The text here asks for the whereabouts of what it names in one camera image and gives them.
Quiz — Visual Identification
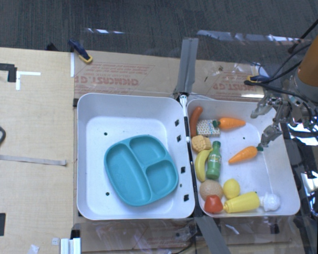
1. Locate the yellow banana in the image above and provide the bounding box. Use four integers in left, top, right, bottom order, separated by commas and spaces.
193, 148, 214, 184

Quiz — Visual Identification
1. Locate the green bottle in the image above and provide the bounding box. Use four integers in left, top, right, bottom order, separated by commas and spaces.
205, 140, 223, 181

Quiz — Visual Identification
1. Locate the brown kiwi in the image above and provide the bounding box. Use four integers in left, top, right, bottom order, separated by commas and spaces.
198, 179, 224, 202

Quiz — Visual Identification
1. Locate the yellow corn cob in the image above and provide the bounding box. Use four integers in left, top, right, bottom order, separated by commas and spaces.
190, 134, 213, 154

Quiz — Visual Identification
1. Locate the orange-red sausage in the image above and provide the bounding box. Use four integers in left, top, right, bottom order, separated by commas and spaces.
189, 106, 204, 138

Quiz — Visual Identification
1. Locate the white carton with green print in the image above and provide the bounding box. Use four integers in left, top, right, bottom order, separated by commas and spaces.
196, 119, 221, 139

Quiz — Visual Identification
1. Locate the blue divided plate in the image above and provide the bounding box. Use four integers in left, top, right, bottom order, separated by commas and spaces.
101, 133, 181, 209

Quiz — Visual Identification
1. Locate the red tomato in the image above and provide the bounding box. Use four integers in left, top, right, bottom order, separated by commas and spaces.
203, 194, 225, 215

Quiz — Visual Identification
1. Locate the yellow bottle with white cap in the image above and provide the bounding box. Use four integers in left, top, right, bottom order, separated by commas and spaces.
222, 189, 282, 217

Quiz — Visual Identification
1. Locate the white plastic tray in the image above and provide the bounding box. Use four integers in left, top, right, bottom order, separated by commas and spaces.
72, 92, 201, 226
181, 98, 306, 222

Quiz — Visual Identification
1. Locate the brown cardboard board red print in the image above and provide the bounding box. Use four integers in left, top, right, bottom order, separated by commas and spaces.
66, 49, 301, 254

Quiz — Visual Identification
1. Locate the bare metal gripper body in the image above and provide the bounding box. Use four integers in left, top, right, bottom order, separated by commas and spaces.
264, 92, 305, 129

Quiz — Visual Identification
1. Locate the yellow lemon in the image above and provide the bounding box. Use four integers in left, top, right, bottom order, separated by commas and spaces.
222, 178, 242, 200

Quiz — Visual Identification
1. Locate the orange carrot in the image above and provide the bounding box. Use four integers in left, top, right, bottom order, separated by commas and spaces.
212, 116, 247, 132
228, 144, 264, 166

